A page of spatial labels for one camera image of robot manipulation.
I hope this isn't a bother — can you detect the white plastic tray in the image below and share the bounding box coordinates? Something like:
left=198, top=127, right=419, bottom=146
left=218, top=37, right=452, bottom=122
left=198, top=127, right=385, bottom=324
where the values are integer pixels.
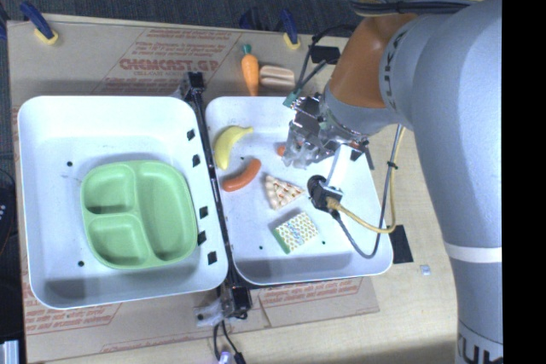
left=16, top=95, right=229, bottom=310
left=204, top=95, right=394, bottom=287

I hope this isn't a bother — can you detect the thin black and white rod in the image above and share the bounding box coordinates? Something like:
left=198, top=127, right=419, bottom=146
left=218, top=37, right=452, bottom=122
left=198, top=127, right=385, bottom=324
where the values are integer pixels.
left=192, top=88, right=236, bottom=291

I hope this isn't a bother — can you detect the green divided plate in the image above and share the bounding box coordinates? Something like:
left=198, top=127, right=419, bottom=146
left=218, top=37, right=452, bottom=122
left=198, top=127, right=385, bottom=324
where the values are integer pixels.
left=79, top=159, right=200, bottom=271

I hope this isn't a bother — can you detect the pizza slice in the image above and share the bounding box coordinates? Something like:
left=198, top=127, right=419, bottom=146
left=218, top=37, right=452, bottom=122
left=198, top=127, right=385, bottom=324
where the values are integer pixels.
left=264, top=173, right=306, bottom=211

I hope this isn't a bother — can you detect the yellow and green patterned carton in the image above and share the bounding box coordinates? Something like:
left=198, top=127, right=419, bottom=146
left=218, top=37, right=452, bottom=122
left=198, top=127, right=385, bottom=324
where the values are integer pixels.
left=271, top=211, right=320, bottom=256

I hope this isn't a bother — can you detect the orange carrot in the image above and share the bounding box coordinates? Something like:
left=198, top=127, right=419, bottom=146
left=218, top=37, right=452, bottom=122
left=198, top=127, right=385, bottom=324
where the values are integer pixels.
left=240, top=43, right=261, bottom=97

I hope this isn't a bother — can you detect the black cylinder on white bracket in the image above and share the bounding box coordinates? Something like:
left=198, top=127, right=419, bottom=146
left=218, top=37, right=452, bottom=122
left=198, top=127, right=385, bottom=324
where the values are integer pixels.
left=306, top=144, right=356, bottom=213

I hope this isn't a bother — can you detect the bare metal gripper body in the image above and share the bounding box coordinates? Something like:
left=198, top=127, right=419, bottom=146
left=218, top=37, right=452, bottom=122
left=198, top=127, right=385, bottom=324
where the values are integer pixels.
left=288, top=94, right=371, bottom=162

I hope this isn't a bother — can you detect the hot dog bread bun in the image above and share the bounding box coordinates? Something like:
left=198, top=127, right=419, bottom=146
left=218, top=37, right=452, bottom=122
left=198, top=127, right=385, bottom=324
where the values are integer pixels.
left=258, top=64, right=297, bottom=90

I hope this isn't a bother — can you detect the orange sausage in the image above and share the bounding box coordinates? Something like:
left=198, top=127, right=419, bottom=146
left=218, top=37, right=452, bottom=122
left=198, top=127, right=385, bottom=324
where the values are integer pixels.
left=221, top=158, right=263, bottom=194

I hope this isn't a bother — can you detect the black block with thin wires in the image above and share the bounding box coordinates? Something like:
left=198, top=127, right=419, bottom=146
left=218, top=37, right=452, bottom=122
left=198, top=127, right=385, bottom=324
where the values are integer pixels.
left=182, top=71, right=206, bottom=101
left=218, top=284, right=253, bottom=320

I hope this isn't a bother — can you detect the yellow banana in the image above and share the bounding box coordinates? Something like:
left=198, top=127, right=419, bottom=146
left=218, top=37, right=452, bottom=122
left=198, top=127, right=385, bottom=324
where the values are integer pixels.
left=212, top=124, right=255, bottom=172

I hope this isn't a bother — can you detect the brown cardboard board red print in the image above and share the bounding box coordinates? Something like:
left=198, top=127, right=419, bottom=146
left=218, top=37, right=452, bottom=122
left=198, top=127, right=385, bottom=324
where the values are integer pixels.
left=6, top=12, right=381, bottom=364

